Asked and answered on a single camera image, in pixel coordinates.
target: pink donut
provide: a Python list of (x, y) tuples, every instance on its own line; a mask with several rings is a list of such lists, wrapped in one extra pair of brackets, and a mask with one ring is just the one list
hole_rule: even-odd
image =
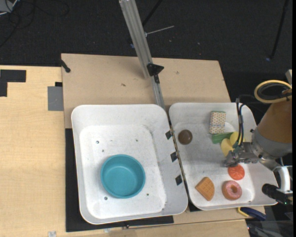
[(222, 185), (222, 193), (226, 199), (236, 200), (241, 197), (242, 189), (236, 181), (230, 180)]

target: teal plate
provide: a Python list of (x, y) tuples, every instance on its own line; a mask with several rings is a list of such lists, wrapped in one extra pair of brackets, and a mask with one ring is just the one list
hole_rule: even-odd
[(143, 189), (145, 180), (140, 162), (128, 155), (112, 156), (101, 167), (102, 185), (116, 198), (134, 197)]

